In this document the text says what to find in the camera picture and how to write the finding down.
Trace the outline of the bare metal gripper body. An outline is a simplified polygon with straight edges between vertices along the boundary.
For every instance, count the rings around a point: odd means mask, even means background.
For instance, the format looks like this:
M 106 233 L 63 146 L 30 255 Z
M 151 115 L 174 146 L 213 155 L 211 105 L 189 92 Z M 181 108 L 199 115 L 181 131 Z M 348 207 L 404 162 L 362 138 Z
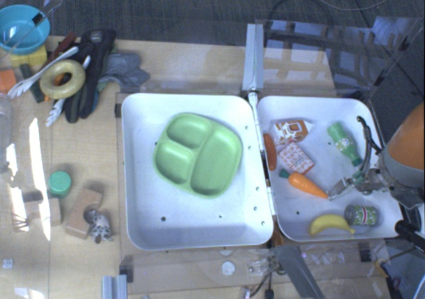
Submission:
M 352 180 L 355 189 L 365 195 L 373 191 L 388 191 L 392 185 L 392 177 L 383 168 L 369 169 L 368 172 L 358 170 Z

